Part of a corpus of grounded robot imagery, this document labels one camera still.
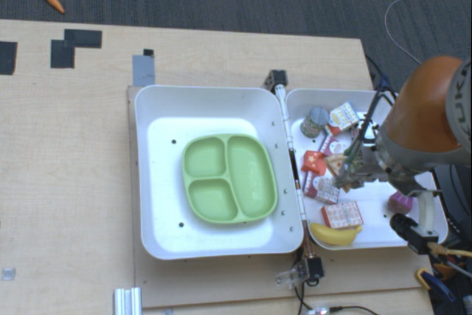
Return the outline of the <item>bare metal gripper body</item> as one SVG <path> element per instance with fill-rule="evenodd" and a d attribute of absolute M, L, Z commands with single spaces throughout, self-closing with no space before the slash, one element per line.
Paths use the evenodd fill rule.
<path fill-rule="evenodd" d="M 389 154 L 383 146 L 362 145 L 353 161 L 355 184 L 387 182 Z"/>

